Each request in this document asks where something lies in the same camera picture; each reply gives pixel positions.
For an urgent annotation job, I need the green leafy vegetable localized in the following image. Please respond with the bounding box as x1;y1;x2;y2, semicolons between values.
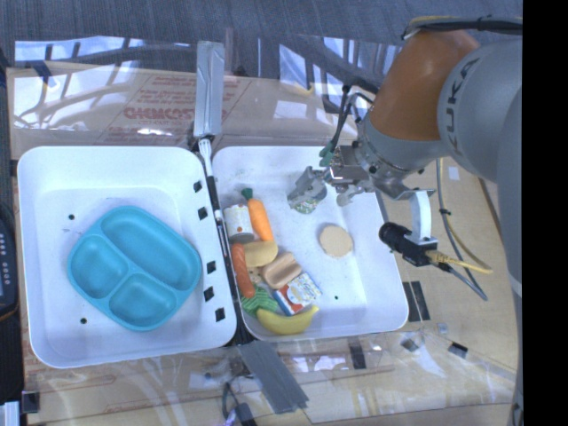
240;285;279;317

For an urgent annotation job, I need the blue divided plate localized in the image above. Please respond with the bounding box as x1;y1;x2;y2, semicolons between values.
67;205;204;333

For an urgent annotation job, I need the small green printed can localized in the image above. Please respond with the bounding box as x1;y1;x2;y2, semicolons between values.
288;194;327;215

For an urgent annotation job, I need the tan hot dog bun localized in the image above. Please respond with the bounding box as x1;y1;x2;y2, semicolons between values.
261;251;304;290

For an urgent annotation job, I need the orange carrot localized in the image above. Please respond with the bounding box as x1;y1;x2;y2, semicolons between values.
240;186;276;243

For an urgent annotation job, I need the orange sausage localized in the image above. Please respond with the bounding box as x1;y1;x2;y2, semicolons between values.
230;242;257;299

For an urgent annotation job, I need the small white can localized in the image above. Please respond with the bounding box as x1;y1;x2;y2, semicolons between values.
222;203;256;244

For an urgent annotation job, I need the round tan biscuit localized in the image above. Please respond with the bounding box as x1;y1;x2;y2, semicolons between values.
317;224;355;259

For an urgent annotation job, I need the yellow banana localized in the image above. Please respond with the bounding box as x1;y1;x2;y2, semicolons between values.
256;304;321;337

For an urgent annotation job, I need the black cylinder on white bracket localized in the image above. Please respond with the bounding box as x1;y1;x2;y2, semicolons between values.
378;188;440;268

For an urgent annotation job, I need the brown cardboard board red print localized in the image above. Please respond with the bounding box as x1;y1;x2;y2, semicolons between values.
6;66;520;426

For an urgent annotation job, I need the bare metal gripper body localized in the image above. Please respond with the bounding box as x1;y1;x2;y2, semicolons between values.
327;145;388;197

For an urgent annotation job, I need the tan bread roll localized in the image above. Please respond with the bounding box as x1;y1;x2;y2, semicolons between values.
242;239;280;268

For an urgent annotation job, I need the white printed carton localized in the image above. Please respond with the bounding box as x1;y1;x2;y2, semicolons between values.
272;272;324;317

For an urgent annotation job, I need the white plastic tray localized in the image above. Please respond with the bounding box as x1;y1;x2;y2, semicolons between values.
16;145;238;369
210;145;410;343

